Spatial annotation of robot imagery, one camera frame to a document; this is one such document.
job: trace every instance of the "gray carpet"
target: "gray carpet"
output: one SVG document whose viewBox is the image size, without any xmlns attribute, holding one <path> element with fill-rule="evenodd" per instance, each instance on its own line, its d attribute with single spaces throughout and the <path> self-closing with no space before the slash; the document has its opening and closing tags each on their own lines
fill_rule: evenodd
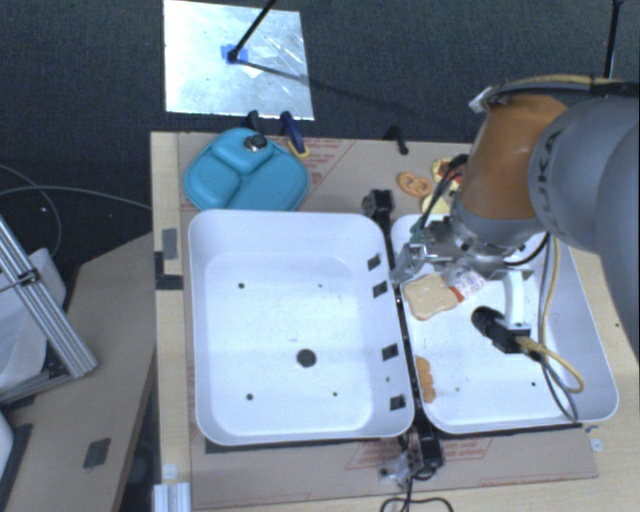
<svg viewBox="0 0 640 512">
<path fill-rule="evenodd" d="M 262 1 L 228 2 L 261 7 Z M 299 10 L 315 136 L 470 141 L 481 119 L 467 101 L 485 85 L 530 75 L 600 74 L 607 0 L 281 0 Z M 98 189 L 149 202 L 152 130 L 220 131 L 237 118 L 164 111 L 160 0 L 3 0 L 0 3 L 0 163 L 43 184 Z M 617 77 L 638 80 L 640 3 L 622 6 Z M 276 123 L 267 123 L 275 133 Z M 0 189 L 18 182 L 0 173 Z M 56 258 L 79 264 L 150 229 L 150 216 L 55 193 L 64 223 Z M 54 239 L 36 194 L 0 198 L 29 249 Z"/>
</svg>

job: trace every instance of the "cardboard surface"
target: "cardboard surface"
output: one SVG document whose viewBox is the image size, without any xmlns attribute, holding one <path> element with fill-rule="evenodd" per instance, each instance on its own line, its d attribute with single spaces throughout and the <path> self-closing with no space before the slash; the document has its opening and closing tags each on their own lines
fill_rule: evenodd
<svg viewBox="0 0 640 512">
<path fill-rule="evenodd" d="M 67 316 L 99 365 L 9 414 L 33 430 L 7 511 L 119 510 L 153 379 L 151 249 L 147 235 L 81 267 Z M 104 463 L 85 469 L 105 439 Z"/>
<path fill-rule="evenodd" d="M 168 143 L 176 148 L 174 156 L 179 163 L 176 171 L 180 173 L 212 138 L 211 134 L 154 134 L 152 140 L 157 141 L 156 144 Z M 463 144 L 409 143 L 410 154 L 403 157 L 398 153 L 395 142 L 322 139 L 307 142 L 312 149 L 307 167 L 314 187 L 301 209 L 356 212 L 361 199 L 372 188 L 391 188 L 396 198 L 393 218 L 417 213 L 419 208 L 419 200 L 398 189 L 395 184 L 397 173 L 409 170 L 428 176 L 434 159 L 454 156 L 469 148 Z M 181 194 L 179 176 L 176 176 L 177 183 L 171 184 L 175 194 Z M 176 225 L 174 218 L 174 224 L 163 225 L 163 229 L 177 228 L 186 233 L 188 223 L 197 211 L 183 195 L 180 203 L 180 222 Z M 181 255 L 184 256 L 185 240 L 182 243 Z M 456 510 L 461 507 L 460 510 L 474 511 L 557 510 L 562 506 L 567 511 L 595 512 L 614 503 L 638 503 L 640 491 L 632 483 L 640 475 L 637 462 L 640 442 L 635 435 L 640 425 L 637 413 L 638 365 L 635 360 L 629 360 L 630 348 L 619 326 L 614 327 L 615 313 L 606 290 L 602 294 L 604 284 L 597 258 L 578 253 L 576 260 L 592 307 L 594 301 L 597 304 L 594 318 L 605 350 L 608 355 L 609 351 L 615 355 L 613 360 L 610 357 L 610 362 L 621 395 L 617 415 L 604 424 L 587 426 L 588 433 L 570 429 L 444 441 L 445 467 L 431 481 L 416 484 L 416 491 L 472 488 L 453 494 L 448 492 L 447 498 Z M 188 258 L 182 258 L 186 276 L 185 309 L 180 314 L 185 323 L 185 363 L 192 360 L 187 261 Z M 159 345 L 158 350 L 160 359 L 163 359 L 162 346 Z M 190 375 L 192 365 L 184 366 L 190 368 Z M 192 378 L 187 382 L 183 392 L 189 396 L 193 392 Z M 170 386 L 173 383 L 160 382 L 160 385 Z M 160 404 L 161 409 L 165 406 L 170 409 L 173 405 Z M 381 498 L 313 500 L 398 492 L 395 484 L 381 482 L 377 471 L 380 462 L 399 453 L 394 440 L 230 452 L 214 450 L 214 453 L 207 453 L 207 444 L 193 417 L 185 437 L 191 463 L 185 479 L 192 484 L 194 510 L 246 507 L 240 510 L 252 512 L 266 507 L 279 511 L 370 511 L 379 507 Z M 595 437 L 604 441 L 606 446 L 606 453 L 597 453 L 596 457 L 590 446 L 590 438 Z M 170 451 L 174 449 L 175 446 L 169 447 Z M 598 458 L 602 472 L 593 480 L 592 477 L 598 473 L 595 458 Z M 567 482 L 555 486 L 537 483 L 548 481 Z M 624 486 L 622 492 L 614 490 L 618 487 L 617 482 Z"/>
</svg>

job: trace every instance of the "black cord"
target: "black cord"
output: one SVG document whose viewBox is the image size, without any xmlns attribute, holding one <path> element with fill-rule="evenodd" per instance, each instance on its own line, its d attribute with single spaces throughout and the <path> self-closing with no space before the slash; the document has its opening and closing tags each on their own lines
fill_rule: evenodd
<svg viewBox="0 0 640 512">
<path fill-rule="evenodd" d="M 33 181 L 28 176 L 25 176 L 21 172 L 16 171 L 12 167 L 9 167 L 4 164 L 0 164 L 0 170 L 8 172 L 13 176 L 16 176 L 17 178 L 21 179 L 25 183 L 28 183 L 32 187 L 38 187 L 38 184 L 35 181 Z M 55 242 L 55 245 L 53 246 L 53 249 L 51 250 L 51 257 L 55 258 L 56 254 L 58 254 L 58 251 L 60 250 L 60 245 L 62 244 L 62 220 L 60 219 L 60 213 L 58 212 L 58 208 L 56 208 L 56 205 L 53 202 L 53 199 L 49 197 L 49 194 L 47 194 L 44 190 L 41 190 L 41 189 L 38 191 L 40 192 L 40 195 L 42 195 L 44 200 L 47 203 L 49 203 L 49 206 L 51 207 L 51 211 L 53 212 L 53 218 L 56 222 L 56 229 L 57 229 L 56 242 Z"/>
<path fill-rule="evenodd" d="M 433 475 L 436 474 L 435 470 L 431 470 L 428 473 L 423 473 L 424 471 L 425 471 L 424 469 L 418 471 L 413 476 L 413 479 L 417 480 L 418 482 L 426 482 L 427 480 L 431 480 L 433 478 Z"/>
<path fill-rule="evenodd" d="M 427 207 L 427 210 L 419 219 L 419 224 L 418 224 L 419 229 L 424 229 L 424 227 L 427 225 L 427 220 L 431 215 L 431 210 L 433 210 L 433 207 L 438 202 L 438 199 L 442 197 L 442 195 L 444 194 L 447 187 L 451 184 L 451 182 L 459 176 L 462 176 L 462 173 L 458 170 L 457 167 L 452 167 L 445 173 L 445 175 L 442 177 L 442 179 L 436 186 L 436 189 L 433 192 L 433 196 L 431 196 L 431 201 L 429 202 L 429 206 Z"/>
<path fill-rule="evenodd" d="M 420 505 L 420 504 L 426 504 L 426 503 L 442 503 L 444 504 L 445 507 L 447 507 L 447 510 L 449 512 L 455 512 L 453 510 L 453 507 L 451 506 L 451 503 L 449 503 L 444 498 L 425 498 L 421 500 L 413 499 L 411 495 L 413 493 L 414 479 L 419 480 L 418 478 L 415 478 L 415 477 L 409 480 L 409 484 L 407 486 L 407 496 L 405 498 L 393 497 L 393 498 L 386 499 L 385 501 L 382 502 L 382 505 L 380 506 L 380 512 L 386 512 L 387 506 L 389 506 L 389 504 L 391 503 L 402 503 L 402 508 L 399 510 L 399 512 L 409 512 L 409 507 L 411 506 L 411 504 Z"/>
<path fill-rule="evenodd" d="M 119 203 L 128 204 L 129 206 L 135 206 L 136 208 L 142 208 L 143 210 L 151 210 L 151 206 L 144 203 L 139 203 L 138 201 L 132 201 L 131 199 L 127 199 L 126 197 L 105 194 L 104 192 L 98 192 L 97 190 L 88 190 L 86 188 L 61 187 L 57 185 L 34 185 L 29 187 L 10 188 L 9 190 L 0 191 L 0 197 L 18 194 L 20 192 L 30 192 L 33 190 L 38 192 L 42 192 L 43 190 L 53 190 L 56 192 L 72 192 L 74 194 L 85 194 L 89 196 L 100 197 L 102 199 L 108 199 L 110 201 L 117 201 Z"/>
<path fill-rule="evenodd" d="M 457 169 L 461 165 L 466 164 L 469 161 L 469 155 L 466 153 L 461 153 L 460 155 L 454 157 L 449 162 L 449 169 Z"/>
<path fill-rule="evenodd" d="M 536 250 L 533 251 L 531 254 L 529 254 L 529 256 L 527 256 L 526 258 L 520 261 L 505 261 L 505 263 L 510 267 L 519 267 L 520 265 L 526 265 L 527 263 L 532 261 L 538 254 L 542 252 L 545 246 L 549 243 L 550 238 L 551 238 L 551 234 L 547 232 L 544 235 L 542 242 L 540 242 L 540 245 L 538 245 L 538 247 L 536 247 Z"/>
</svg>

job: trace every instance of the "metal rod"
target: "metal rod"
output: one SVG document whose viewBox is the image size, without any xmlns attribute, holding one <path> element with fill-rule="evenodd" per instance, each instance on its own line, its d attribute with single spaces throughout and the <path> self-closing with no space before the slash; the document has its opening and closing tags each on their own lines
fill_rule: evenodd
<svg viewBox="0 0 640 512">
<path fill-rule="evenodd" d="M 609 26 L 609 42 L 607 43 L 607 57 L 604 61 L 604 77 L 611 78 L 613 70 L 613 52 L 616 46 L 616 33 L 618 32 L 618 17 L 620 6 L 624 0 L 611 1 L 611 25 Z"/>
<path fill-rule="evenodd" d="M 258 14 L 258 17 L 253 22 L 253 24 L 249 27 L 249 30 L 247 30 L 245 32 L 245 34 L 242 36 L 242 39 L 240 39 L 240 42 L 235 46 L 235 48 L 233 50 L 231 50 L 227 54 L 227 60 L 229 62 L 235 62 L 235 61 L 238 60 L 238 54 L 240 53 L 240 50 L 242 50 L 242 47 L 246 44 L 246 42 L 249 40 L 249 38 L 253 35 L 253 33 L 256 31 L 256 29 L 258 28 L 258 26 L 260 25 L 260 23 L 264 19 L 264 17 L 269 13 L 269 11 L 275 5 L 276 2 L 277 2 L 277 0 L 269 0 L 267 2 L 267 5 L 264 6 L 264 9 L 262 9 L 260 14 Z"/>
<path fill-rule="evenodd" d="M 25 277 L 23 277 L 22 279 L 19 279 L 18 281 L 16 281 L 15 283 L 11 283 L 8 284 L 7 286 L 3 286 L 2 288 L 0 288 L 0 293 L 2 292 L 6 292 L 7 290 L 10 290 L 11 288 L 15 288 L 16 286 L 20 286 L 23 283 L 26 283 L 27 281 L 33 281 L 34 276 L 33 274 L 29 274 Z"/>
<path fill-rule="evenodd" d="M 0 393 L 0 407 L 5 407 L 13 402 L 35 395 L 36 393 L 40 393 L 68 380 L 71 380 L 69 375 L 58 375 L 57 377 L 50 378 L 49 372 L 43 371 L 17 384 L 13 388 Z"/>
<path fill-rule="evenodd" d="M 32 270 L 29 257 L 1 215 L 0 270 L 10 283 L 19 282 L 19 276 Z M 78 337 L 42 281 L 18 286 L 16 292 L 72 377 L 81 377 L 95 368 L 95 357 Z"/>
</svg>

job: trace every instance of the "yellow cable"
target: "yellow cable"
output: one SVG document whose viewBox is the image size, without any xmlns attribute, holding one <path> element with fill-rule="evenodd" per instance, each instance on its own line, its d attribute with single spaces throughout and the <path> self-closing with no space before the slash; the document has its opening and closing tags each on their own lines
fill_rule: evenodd
<svg viewBox="0 0 640 512">
<path fill-rule="evenodd" d="M 560 247 L 558 245 L 558 239 L 555 236 L 551 238 L 553 240 L 553 271 L 551 273 L 551 283 L 549 284 L 549 291 L 547 292 L 544 309 L 542 310 L 542 318 L 540 320 L 540 333 L 538 334 L 538 336 L 540 337 L 540 344 L 543 347 L 547 346 L 547 316 L 549 315 L 551 299 L 553 298 L 553 292 L 556 289 L 556 283 L 558 282 L 558 274 L 560 271 Z"/>
<path fill-rule="evenodd" d="M 575 377 L 576 381 L 578 381 L 577 388 L 567 387 L 567 390 L 570 393 L 582 393 L 582 391 L 584 391 L 584 379 L 582 378 L 582 375 L 580 375 L 580 372 L 576 370 L 575 367 L 564 357 L 556 354 L 553 350 L 549 350 L 546 346 L 542 345 L 542 343 L 538 343 L 528 336 L 518 336 L 516 337 L 516 342 L 522 347 L 523 350 L 527 350 L 528 352 L 537 352 L 543 357 L 550 357 L 564 366 L 567 371 Z"/>
<path fill-rule="evenodd" d="M 540 337 L 540 343 L 537 343 L 535 340 L 527 336 L 521 336 L 516 338 L 516 341 L 522 346 L 524 350 L 528 350 L 529 352 L 537 352 L 542 355 L 542 357 L 546 358 L 550 357 L 555 359 L 564 366 L 571 375 L 573 375 L 578 381 L 577 388 L 567 387 L 567 390 L 570 393 L 581 393 L 584 390 L 584 379 L 580 372 L 575 369 L 575 367 L 569 363 L 566 359 L 564 359 L 559 354 L 556 354 L 553 350 L 550 350 L 547 347 L 546 343 L 546 327 L 547 327 L 547 316 L 549 315 L 549 309 L 551 307 L 551 299 L 553 298 L 553 293 L 556 289 L 556 284 L 558 282 L 558 274 L 560 273 L 560 246 L 558 244 L 558 239 L 556 237 L 552 237 L 553 239 L 553 270 L 551 273 L 551 282 L 549 283 L 549 291 L 547 292 L 547 298 L 544 302 L 544 308 L 542 310 L 541 321 L 540 321 L 540 332 L 538 336 Z"/>
<path fill-rule="evenodd" d="M 297 157 L 300 161 L 306 160 L 307 157 L 311 154 L 311 151 L 307 146 L 304 147 L 304 151 L 302 153 L 299 153 L 296 147 L 293 145 L 293 142 L 291 142 L 290 140 L 287 141 L 287 148 L 289 149 L 289 152 L 293 156 Z"/>
<path fill-rule="evenodd" d="M 518 84 L 540 84 L 540 83 L 568 83 L 568 84 L 580 84 L 580 85 L 605 85 L 605 84 L 618 84 L 623 82 L 615 78 L 606 77 L 592 77 L 587 75 L 572 75 L 567 73 L 558 73 L 551 75 L 540 75 L 530 78 L 523 78 L 521 80 L 514 80 L 504 85 L 518 85 Z"/>
</svg>

